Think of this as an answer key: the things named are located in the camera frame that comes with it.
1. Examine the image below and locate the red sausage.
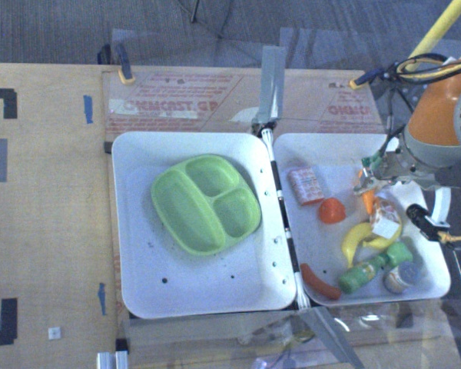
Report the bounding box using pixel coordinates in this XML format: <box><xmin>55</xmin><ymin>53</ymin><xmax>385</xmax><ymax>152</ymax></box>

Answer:
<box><xmin>300</xmin><ymin>263</ymin><xmax>343</xmax><ymax>301</ymax></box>

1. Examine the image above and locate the white plastic tray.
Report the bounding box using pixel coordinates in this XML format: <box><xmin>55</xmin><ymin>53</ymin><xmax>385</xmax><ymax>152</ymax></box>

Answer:
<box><xmin>111</xmin><ymin>131</ymin><xmax>298</xmax><ymax>320</ymax></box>
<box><xmin>272</xmin><ymin>131</ymin><xmax>453</xmax><ymax>308</ymax></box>

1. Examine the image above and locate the small can with blue lid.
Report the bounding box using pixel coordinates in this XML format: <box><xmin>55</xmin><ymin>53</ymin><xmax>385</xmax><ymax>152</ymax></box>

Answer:
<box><xmin>383</xmin><ymin>260</ymin><xmax>423</xmax><ymax>295</ymax></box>

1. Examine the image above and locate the brown cardboard board red print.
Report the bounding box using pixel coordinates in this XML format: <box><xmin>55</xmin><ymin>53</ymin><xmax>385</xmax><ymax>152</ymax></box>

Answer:
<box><xmin>101</xmin><ymin>69</ymin><xmax>455</xmax><ymax>357</ymax></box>

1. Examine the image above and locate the green divided plate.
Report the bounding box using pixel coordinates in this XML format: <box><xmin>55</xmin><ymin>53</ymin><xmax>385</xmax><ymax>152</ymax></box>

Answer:
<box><xmin>150</xmin><ymin>153</ymin><xmax>263</xmax><ymax>257</ymax></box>

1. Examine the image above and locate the thin black and white rod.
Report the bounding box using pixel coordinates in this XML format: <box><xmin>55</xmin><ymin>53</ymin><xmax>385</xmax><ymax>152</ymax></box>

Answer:
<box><xmin>260</xmin><ymin>128</ymin><xmax>312</xmax><ymax>309</ymax></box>

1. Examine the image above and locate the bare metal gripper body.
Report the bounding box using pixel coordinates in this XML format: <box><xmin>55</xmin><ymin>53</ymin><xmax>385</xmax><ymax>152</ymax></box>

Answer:
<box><xmin>366</xmin><ymin>150</ymin><xmax>441</xmax><ymax>190</ymax></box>

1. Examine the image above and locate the orange rounded toy fruit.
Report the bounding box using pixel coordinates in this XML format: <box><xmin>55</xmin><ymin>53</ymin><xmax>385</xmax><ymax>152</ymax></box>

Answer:
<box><xmin>317</xmin><ymin>197</ymin><xmax>347</xmax><ymax>225</ymax></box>

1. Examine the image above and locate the orange carrot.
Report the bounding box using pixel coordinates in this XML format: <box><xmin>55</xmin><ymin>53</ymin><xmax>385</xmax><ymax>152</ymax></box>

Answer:
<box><xmin>358</xmin><ymin>169</ymin><xmax>377</xmax><ymax>216</ymax></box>

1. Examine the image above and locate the green bottle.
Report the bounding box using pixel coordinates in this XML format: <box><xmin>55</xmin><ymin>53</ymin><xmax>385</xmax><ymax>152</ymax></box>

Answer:
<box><xmin>337</xmin><ymin>253</ymin><xmax>390</xmax><ymax>295</ymax></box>

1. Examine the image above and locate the white and orange packet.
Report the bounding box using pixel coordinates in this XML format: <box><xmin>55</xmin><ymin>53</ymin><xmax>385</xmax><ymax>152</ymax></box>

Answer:
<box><xmin>369</xmin><ymin>192</ymin><xmax>403</xmax><ymax>240</ymax></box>

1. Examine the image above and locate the yellow banana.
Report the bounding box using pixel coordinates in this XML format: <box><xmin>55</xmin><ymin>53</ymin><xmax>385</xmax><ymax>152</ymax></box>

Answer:
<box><xmin>340</xmin><ymin>221</ymin><xmax>403</xmax><ymax>269</ymax></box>

